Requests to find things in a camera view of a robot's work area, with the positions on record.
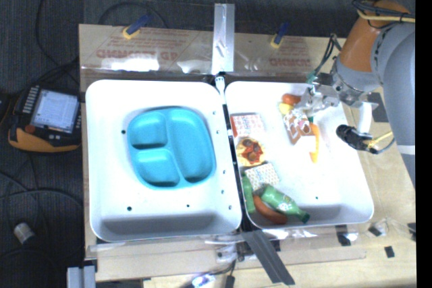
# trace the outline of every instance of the small screen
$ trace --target small screen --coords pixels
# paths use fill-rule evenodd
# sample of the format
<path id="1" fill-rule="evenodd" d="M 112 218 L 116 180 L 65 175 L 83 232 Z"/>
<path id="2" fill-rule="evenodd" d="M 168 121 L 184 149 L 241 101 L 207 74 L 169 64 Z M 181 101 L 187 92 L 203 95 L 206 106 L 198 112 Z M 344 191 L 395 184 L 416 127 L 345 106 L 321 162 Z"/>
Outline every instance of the small screen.
<path id="1" fill-rule="evenodd" d="M 31 124 L 71 134 L 74 130 L 78 107 L 77 96 L 42 89 Z"/>

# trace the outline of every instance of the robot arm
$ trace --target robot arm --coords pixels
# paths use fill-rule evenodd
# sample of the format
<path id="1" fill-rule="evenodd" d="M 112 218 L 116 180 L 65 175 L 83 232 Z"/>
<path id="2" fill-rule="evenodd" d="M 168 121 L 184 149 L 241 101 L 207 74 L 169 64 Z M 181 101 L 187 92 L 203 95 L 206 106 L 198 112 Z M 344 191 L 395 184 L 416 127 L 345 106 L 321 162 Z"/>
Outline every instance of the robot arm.
<path id="1" fill-rule="evenodd" d="M 373 107 L 367 95 L 382 86 L 394 139 L 415 187 L 415 19 L 392 1 L 355 0 L 359 19 L 329 74 L 313 74 L 297 108 L 308 117 L 340 101 L 360 109 L 358 128 L 341 125 L 338 136 L 357 150 L 366 140 Z"/>

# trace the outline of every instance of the white plastic tray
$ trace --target white plastic tray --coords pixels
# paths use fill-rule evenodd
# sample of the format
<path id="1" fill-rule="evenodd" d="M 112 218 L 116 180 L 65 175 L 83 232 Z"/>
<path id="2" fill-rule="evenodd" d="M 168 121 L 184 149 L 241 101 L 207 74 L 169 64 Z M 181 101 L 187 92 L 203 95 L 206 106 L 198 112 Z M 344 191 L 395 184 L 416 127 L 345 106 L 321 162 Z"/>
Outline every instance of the white plastic tray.
<path id="1" fill-rule="evenodd" d="M 179 106 L 204 119 L 216 170 L 193 187 L 155 190 L 137 178 L 124 131 L 138 114 Z M 86 92 L 90 226 L 102 240 L 227 234 L 242 218 L 218 91 L 202 82 L 100 80 Z"/>
<path id="2" fill-rule="evenodd" d="M 265 160 L 273 164 L 280 178 L 275 187 L 311 215 L 305 225 L 290 217 L 282 227 L 367 222 L 373 215 L 373 200 L 358 153 L 336 135 L 338 125 L 347 124 L 342 105 L 314 117 L 321 132 L 317 163 L 311 161 L 308 151 L 290 142 L 278 105 L 283 94 L 301 95 L 306 87 L 306 84 L 238 81 L 227 86 L 225 98 L 230 115 L 261 115 L 265 132 L 255 139 L 265 147 Z M 257 212 L 249 217 L 260 228 L 281 227 Z"/>
<path id="3" fill-rule="evenodd" d="M 265 133 L 266 161 L 280 178 L 276 188 L 311 216 L 303 225 L 291 217 L 274 225 L 258 213 L 249 215 L 260 228 L 298 228 L 364 223 L 373 200 L 357 152 L 335 134 L 346 123 L 342 106 L 316 115 L 321 141 L 319 160 L 293 146 L 278 104 L 282 94 L 300 95 L 306 84 L 232 82 L 226 88 L 230 115 L 259 113 Z M 204 119 L 215 150 L 216 172 L 193 187 L 155 190 L 136 176 L 123 133 L 135 116 L 157 107 L 186 107 Z M 128 241 L 235 231 L 242 211 L 230 144 L 218 91 L 202 82 L 100 80 L 86 92 L 90 226 L 105 241 Z"/>

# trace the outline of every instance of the gray carpet floor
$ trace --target gray carpet floor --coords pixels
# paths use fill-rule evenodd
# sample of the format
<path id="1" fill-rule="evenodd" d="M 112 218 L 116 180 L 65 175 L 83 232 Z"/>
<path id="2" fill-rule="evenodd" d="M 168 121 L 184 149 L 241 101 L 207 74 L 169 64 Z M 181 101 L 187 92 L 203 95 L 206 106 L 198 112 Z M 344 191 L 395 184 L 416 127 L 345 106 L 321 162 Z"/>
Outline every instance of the gray carpet floor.
<path id="1" fill-rule="evenodd" d="M 17 94 L 79 54 L 78 24 L 125 24 L 142 4 L 163 13 L 158 26 L 211 30 L 211 17 L 190 14 L 191 5 L 236 5 L 236 30 L 272 34 L 281 22 L 288 34 L 346 37 L 356 19 L 352 0 L 0 0 L 0 92 Z M 394 0 L 412 13 L 416 0 Z M 128 2 L 116 7 L 115 4 Z M 78 88 L 78 69 L 56 86 Z M 0 127 L 0 287 L 65 287 L 65 271 L 82 263 L 82 153 L 21 152 Z M 12 233 L 25 220 L 42 251 L 22 250 Z"/>

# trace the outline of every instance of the blue clamp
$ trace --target blue clamp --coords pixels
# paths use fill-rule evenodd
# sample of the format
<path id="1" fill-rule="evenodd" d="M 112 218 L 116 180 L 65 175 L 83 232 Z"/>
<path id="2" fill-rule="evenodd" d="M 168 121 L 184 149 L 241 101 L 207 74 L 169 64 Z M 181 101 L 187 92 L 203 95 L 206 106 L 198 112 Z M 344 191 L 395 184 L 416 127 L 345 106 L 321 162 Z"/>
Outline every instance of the blue clamp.
<path id="1" fill-rule="evenodd" d="M 270 45 L 274 48 L 279 48 L 279 46 L 282 43 L 282 38 L 285 36 L 286 32 L 288 31 L 288 27 L 290 24 L 288 22 L 284 22 L 279 27 L 279 30 L 277 31 L 277 34 L 271 39 Z"/>
<path id="2" fill-rule="evenodd" d="M 127 40 L 130 40 L 134 36 L 138 35 L 138 33 L 140 32 L 140 28 L 148 24 L 150 20 L 151 16 L 149 15 L 143 15 L 139 17 L 136 22 L 123 29 L 123 36 Z"/>
<path id="3" fill-rule="evenodd" d="M 316 78 L 317 78 L 317 75 L 316 75 L 315 70 L 314 70 L 306 76 L 306 83 L 312 84 Z"/>

